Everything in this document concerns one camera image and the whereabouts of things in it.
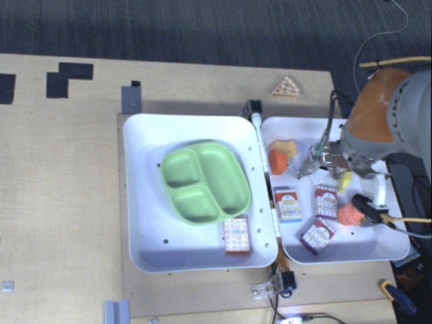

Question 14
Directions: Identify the green divided plate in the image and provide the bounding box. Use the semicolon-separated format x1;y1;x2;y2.
160;140;253;227

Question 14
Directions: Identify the toy pizza slice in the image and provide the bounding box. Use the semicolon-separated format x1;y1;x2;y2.
270;76;302;99

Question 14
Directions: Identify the black cylinder on white bracket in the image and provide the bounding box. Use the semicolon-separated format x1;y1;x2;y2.
350;173;391;228

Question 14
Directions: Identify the orange and white carton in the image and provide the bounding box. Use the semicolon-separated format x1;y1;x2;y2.
223;217;251;255

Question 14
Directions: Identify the thin black and white rod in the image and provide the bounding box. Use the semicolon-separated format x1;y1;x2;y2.
250;112;292;273

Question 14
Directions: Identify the yellow banana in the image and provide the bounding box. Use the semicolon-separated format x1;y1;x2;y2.
337;171;354;194

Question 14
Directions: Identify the orange cube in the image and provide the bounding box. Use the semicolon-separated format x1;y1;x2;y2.
268;149;289;176

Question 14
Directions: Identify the maroon and white carton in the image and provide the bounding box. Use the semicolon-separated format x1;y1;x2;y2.
314;184;339;220
299;217;336;257

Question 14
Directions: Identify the salmon orange toy food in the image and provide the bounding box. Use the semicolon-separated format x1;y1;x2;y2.
336;202;366;227

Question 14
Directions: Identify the white plastic tray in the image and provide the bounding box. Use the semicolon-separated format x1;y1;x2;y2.
261;116;411;265
122;113;279;274

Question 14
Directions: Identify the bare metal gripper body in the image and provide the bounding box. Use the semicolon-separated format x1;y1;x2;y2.
316;141;376;180

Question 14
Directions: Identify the black block with wires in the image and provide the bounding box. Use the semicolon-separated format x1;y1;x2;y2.
247;99;264;117
279;270;298;298

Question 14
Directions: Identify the tan toy bread slice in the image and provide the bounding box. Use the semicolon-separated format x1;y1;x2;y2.
269;139;299;159

